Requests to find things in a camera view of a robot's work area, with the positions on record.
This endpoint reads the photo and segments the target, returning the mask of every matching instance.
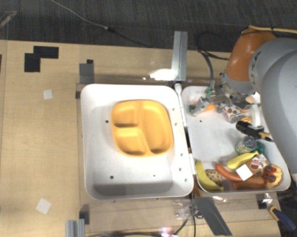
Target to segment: hot dog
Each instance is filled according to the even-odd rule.
[[[215,165],[215,169],[218,173],[224,176],[226,179],[233,181],[233,182],[242,182],[243,180],[239,177],[239,175],[229,172],[224,168],[224,166],[220,163]]]

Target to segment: wooden countertop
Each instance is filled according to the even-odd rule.
[[[33,53],[34,45],[59,47],[59,58],[41,59],[40,73],[25,73],[24,54]],[[0,53],[0,86],[4,87],[0,91],[0,101],[4,100],[4,111],[0,110],[0,237],[65,236],[66,220],[77,220],[83,206],[75,99],[79,63],[94,60],[96,75],[145,77],[152,70],[170,68],[172,50],[0,40]],[[197,52],[188,51],[187,59],[188,78],[208,77],[207,65]],[[216,77],[225,65],[213,62]],[[47,89],[53,98],[44,100]],[[276,195],[272,197],[279,207]],[[51,203],[47,214],[36,210],[41,198]],[[234,236],[280,236],[277,222],[266,210],[258,210],[254,195],[225,198],[230,203],[218,209]],[[144,200],[136,203],[138,210],[128,212],[127,201],[94,202],[91,207],[98,224],[86,226],[86,236],[131,231],[125,225],[127,216],[130,226],[143,229],[159,228],[161,222],[170,224],[165,227],[181,225],[167,206],[169,199],[161,199],[158,206]],[[197,236],[213,236],[204,219],[197,223]],[[192,221],[180,236],[193,236]]]

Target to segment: yellow plate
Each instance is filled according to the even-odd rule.
[[[157,156],[173,146],[167,110],[156,101],[131,100],[116,104],[111,112],[111,128],[117,149],[129,157]]]

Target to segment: white label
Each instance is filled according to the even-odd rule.
[[[51,206],[50,202],[48,202],[44,198],[41,198],[40,202],[36,206],[36,210],[41,212],[41,213],[47,214],[48,211],[49,211],[50,206]]]
[[[247,180],[253,175],[253,173],[250,171],[246,164],[243,164],[238,169],[236,169],[236,172],[243,181]]]
[[[53,98],[53,92],[51,89],[44,90],[44,99],[52,99]]]

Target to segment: banana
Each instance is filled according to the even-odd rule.
[[[244,153],[240,156],[237,156],[237,157],[229,160],[228,163],[226,164],[226,166],[229,169],[237,169],[239,166],[241,166],[244,163],[251,160],[255,155],[258,155],[258,151],[253,152],[253,153]]]
[[[206,174],[203,163],[199,160],[196,163],[198,180],[202,188],[207,191],[223,191],[224,188],[213,182]]]

